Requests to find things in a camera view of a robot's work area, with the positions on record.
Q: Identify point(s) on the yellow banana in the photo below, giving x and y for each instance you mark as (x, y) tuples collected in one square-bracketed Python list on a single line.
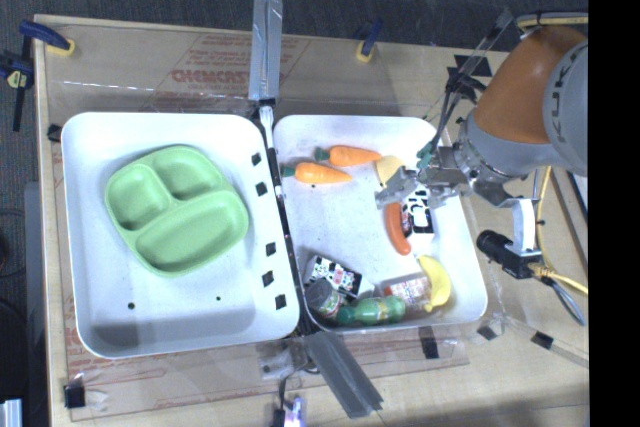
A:
[(439, 282)]

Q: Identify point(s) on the black white patterned carton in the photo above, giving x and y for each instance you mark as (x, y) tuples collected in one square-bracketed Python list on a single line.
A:
[(332, 272)]

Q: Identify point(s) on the black and white carton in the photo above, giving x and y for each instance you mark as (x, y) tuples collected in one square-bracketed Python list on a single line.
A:
[(421, 220)]

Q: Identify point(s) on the green divided plate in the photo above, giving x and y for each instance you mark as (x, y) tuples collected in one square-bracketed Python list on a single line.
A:
[(175, 215)]

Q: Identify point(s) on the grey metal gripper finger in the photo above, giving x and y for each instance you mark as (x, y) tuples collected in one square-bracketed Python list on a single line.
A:
[(397, 187), (441, 199)]

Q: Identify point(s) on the black cylinder on white bracket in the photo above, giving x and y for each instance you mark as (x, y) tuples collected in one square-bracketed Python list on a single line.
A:
[(515, 250)]

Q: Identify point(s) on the orange carrot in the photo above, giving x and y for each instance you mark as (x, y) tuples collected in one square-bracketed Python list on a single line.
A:
[(320, 173), (350, 155)]

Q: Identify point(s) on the small grey can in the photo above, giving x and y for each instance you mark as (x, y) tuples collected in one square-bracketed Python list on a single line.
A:
[(324, 297)]

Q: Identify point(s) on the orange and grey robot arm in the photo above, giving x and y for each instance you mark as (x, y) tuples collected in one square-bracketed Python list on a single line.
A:
[(525, 95)]

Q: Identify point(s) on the brown cardboard board red print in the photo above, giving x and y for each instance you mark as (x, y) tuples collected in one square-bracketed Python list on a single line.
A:
[(175, 75)]

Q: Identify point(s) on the orange and white packet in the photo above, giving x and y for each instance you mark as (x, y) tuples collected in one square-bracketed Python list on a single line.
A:
[(410, 290)]

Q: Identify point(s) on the orange sausage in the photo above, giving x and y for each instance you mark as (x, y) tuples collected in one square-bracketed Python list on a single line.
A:
[(397, 230)]

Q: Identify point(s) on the white plastic tray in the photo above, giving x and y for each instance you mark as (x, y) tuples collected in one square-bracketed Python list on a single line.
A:
[(100, 305), (350, 225)]

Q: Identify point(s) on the green plastic bottle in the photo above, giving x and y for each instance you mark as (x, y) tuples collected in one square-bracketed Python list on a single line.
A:
[(372, 311)]

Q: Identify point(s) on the yellow toy food piece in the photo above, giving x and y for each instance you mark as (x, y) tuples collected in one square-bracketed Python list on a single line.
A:
[(387, 166)]

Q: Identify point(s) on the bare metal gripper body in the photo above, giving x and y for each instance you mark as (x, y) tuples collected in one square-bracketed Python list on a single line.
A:
[(450, 175)]

